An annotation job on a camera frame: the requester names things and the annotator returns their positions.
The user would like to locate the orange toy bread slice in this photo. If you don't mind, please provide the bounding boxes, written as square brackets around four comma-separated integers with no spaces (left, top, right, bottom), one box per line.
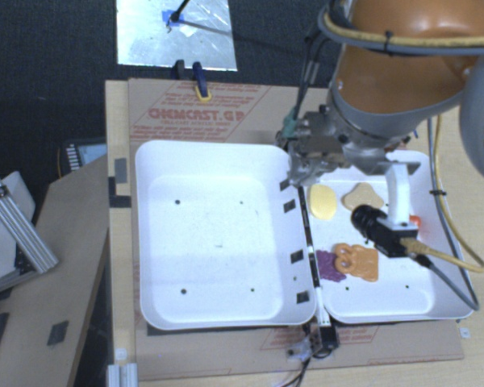
[348,243,379,283]

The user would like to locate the black cylinder on white bracket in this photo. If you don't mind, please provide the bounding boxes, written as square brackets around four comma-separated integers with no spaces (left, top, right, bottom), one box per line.
[350,160,422,259]

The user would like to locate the black block with thin wires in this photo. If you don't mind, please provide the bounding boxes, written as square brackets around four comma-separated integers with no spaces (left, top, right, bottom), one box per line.
[309,325,340,358]

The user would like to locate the orange toy pretzel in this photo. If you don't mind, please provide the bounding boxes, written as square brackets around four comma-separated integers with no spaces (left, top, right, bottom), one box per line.
[332,243,355,274]

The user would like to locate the thin black and white rod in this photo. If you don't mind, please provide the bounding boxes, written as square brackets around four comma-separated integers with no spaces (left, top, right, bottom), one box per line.
[296,184,332,328]

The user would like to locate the tan toy biscuit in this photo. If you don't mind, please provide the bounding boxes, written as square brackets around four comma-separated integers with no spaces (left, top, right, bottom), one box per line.
[342,181,386,211]

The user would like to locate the yellow oval toy food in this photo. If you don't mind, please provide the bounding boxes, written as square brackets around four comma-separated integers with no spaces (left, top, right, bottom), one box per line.
[309,184,338,221]

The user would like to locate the brown cardboard board red print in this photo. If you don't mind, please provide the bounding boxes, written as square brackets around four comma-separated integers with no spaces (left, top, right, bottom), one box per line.
[127,77,465,381]

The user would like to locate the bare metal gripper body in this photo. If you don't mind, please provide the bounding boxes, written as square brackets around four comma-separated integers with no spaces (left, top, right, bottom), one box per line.
[277,103,350,188]

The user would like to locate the white plastic tray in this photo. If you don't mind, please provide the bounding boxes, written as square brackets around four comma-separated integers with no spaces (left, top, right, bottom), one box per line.
[296,149,476,325]
[134,139,319,331]

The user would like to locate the purple toy grapes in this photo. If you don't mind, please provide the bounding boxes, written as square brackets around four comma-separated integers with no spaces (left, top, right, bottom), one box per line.
[315,249,348,283]

